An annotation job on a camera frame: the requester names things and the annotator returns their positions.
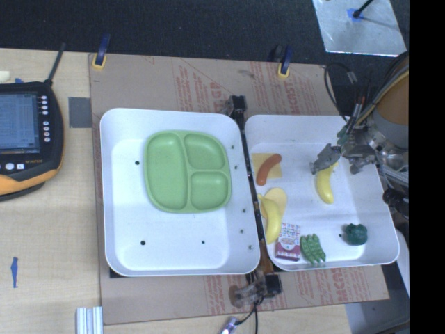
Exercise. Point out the orange sausage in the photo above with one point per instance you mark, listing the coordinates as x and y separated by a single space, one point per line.
266 170

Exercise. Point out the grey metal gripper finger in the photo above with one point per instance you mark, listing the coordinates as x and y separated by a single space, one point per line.
325 158
361 164

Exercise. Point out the green pea pods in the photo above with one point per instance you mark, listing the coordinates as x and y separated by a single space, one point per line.
313 249

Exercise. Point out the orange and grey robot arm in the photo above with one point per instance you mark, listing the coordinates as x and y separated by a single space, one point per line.
394 99

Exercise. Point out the white plastic tray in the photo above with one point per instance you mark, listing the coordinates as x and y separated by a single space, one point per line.
174 242
361 200

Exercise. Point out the thin black and white rod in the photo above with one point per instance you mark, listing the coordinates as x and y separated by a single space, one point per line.
251 183

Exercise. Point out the green divided plate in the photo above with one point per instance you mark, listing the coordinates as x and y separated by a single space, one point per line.
167 172

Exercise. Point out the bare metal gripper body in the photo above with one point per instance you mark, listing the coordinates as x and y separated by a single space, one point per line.
365 148

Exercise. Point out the yellow round flat slice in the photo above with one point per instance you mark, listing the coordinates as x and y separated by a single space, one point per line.
280 197

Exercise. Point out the yellow banana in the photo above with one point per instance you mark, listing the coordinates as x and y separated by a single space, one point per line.
325 186
273 221

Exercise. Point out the small printed carton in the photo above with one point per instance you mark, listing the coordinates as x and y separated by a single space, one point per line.
288 242

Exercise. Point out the yellow cheese slice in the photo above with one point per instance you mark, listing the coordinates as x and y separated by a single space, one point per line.
276 172

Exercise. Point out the green broccoli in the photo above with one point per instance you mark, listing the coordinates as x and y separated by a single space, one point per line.
355 234

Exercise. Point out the brown cardboard board red print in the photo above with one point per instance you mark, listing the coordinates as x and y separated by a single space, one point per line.
156 82

